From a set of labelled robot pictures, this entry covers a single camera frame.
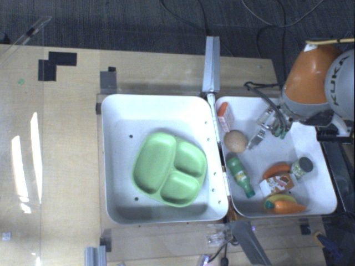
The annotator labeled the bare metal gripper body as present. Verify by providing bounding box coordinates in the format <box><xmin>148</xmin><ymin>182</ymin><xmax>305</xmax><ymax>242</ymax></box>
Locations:
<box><xmin>265</xmin><ymin>103</ymin><xmax>292</xmax><ymax>134</ymax></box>

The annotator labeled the brown round bread roll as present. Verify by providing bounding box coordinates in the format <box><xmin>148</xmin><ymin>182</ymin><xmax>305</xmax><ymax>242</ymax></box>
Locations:
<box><xmin>223</xmin><ymin>129</ymin><xmax>248</xmax><ymax>154</ymax></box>

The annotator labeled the white plastic tray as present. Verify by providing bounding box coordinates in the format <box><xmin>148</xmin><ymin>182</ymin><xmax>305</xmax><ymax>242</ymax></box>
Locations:
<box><xmin>100</xmin><ymin>94</ymin><xmax>230</xmax><ymax>225</ymax></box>
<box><xmin>215</xmin><ymin>95</ymin><xmax>338</xmax><ymax>219</ymax></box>

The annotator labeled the orange sausage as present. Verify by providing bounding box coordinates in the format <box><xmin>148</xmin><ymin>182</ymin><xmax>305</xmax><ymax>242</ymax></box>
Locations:
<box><xmin>262</xmin><ymin>163</ymin><xmax>291</xmax><ymax>180</ymax></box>

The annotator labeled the orange and white carton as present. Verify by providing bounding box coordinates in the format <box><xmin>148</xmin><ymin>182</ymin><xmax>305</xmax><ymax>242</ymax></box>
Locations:
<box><xmin>216</xmin><ymin>101</ymin><xmax>235</xmax><ymax>133</ymax></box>

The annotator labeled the green plastic bottle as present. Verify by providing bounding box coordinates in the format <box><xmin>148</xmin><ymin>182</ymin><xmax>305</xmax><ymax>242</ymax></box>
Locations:
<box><xmin>226</xmin><ymin>156</ymin><xmax>256</xmax><ymax>199</ymax></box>

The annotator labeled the white and brown carton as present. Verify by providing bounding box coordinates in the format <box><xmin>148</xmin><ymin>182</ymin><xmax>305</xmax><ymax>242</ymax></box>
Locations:
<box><xmin>258</xmin><ymin>172</ymin><xmax>296</xmax><ymax>199</ymax></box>

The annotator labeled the small green can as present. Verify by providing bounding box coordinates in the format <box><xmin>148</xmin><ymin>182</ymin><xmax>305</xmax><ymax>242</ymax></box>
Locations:
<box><xmin>290</xmin><ymin>156</ymin><xmax>315</xmax><ymax>181</ymax></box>

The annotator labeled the orange carrot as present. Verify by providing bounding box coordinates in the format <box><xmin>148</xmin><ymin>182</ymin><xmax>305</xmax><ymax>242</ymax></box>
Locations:
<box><xmin>264</xmin><ymin>199</ymin><xmax>307</xmax><ymax>215</ymax></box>

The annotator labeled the green divided plate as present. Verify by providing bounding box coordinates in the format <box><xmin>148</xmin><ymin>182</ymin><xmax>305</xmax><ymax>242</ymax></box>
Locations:
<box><xmin>131</xmin><ymin>131</ymin><xmax>209</xmax><ymax>208</ymax></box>

